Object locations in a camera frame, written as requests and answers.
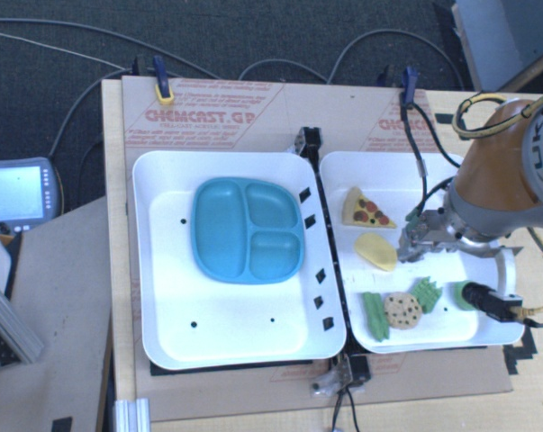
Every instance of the yellow clip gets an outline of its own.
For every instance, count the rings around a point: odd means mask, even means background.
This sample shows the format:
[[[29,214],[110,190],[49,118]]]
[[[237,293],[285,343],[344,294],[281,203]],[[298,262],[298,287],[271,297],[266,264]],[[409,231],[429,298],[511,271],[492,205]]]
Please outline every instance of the yellow clip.
[[[159,103],[161,105],[171,105],[175,102],[175,95],[173,94],[173,90],[171,89],[171,85],[169,85],[169,96],[163,97],[161,95],[161,92],[159,91],[159,85],[155,85],[155,93],[157,94],[157,98],[159,99]]]

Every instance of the lcd screen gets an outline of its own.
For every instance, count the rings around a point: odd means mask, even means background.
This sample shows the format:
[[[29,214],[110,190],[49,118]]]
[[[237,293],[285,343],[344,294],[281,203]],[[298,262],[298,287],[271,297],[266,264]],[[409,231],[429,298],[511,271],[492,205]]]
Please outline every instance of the lcd screen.
[[[41,168],[0,168],[0,221],[43,217]]]

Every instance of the black fabric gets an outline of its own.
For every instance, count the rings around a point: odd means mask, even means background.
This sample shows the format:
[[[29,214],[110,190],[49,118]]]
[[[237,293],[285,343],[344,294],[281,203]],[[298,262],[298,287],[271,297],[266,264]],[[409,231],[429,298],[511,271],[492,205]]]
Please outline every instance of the black fabric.
[[[327,77],[341,51],[359,35],[382,29],[417,34],[446,51],[471,90],[450,8],[454,0],[0,0],[0,17],[90,24],[146,41],[236,79],[252,63],[269,58],[300,62]],[[158,53],[134,43],[77,28],[0,23],[0,32],[74,50],[130,68]],[[165,58],[167,70],[203,78]],[[406,66],[420,71],[418,87],[457,90],[451,67],[425,43],[400,34],[362,40],[341,62],[333,83],[375,86],[387,66],[401,84]],[[0,159],[47,156],[71,105],[97,78],[114,71],[98,64],[0,37]],[[316,83],[287,65],[250,71],[247,80]],[[78,108],[54,156],[67,209],[104,195],[101,99],[95,90]],[[77,194],[81,161],[85,164]]]

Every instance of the digital display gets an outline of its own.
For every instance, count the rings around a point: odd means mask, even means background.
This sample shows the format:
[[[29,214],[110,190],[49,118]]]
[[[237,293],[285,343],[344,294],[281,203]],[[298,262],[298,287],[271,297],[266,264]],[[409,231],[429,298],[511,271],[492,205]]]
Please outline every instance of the digital display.
[[[0,168],[0,221],[42,217],[41,167]]]

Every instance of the table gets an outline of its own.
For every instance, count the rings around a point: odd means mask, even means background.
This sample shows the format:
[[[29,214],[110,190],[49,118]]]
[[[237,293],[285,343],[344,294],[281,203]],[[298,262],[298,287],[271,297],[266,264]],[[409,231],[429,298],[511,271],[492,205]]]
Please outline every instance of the table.
[[[352,87],[347,92],[360,88]],[[434,113],[452,114],[471,94],[426,92]],[[536,95],[522,95],[535,99]],[[109,240],[113,292],[113,354],[116,398],[135,401],[139,395],[135,377],[135,354],[132,332],[128,218],[125,209],[124,133],[122,124],[122,83],[103,82],[105,169],[109,217]],[[493,106],[478,104],[466,117],[468,126],[486,121]],[[444,147],[464,155],[469,142],[461,141],[449,126],[438,126]],[[543,259],[529,235],[518,231],[505,242],[522,245],[517,258],[518,290],[526,305],[543,304]],[[519,375],[511,378],[513,392],[435,400],[414,400],[361,405],[357,419],[363,430],[543,430],[543,329],[534,331],[538,354],[533,360],[520,362]],[[251,431],[251,430],[326,430],[332,408],[269,412],[217,418],[194,418],[153,422],[154,431]],[[339,414],[338,426],[353,428],[348,406]]]

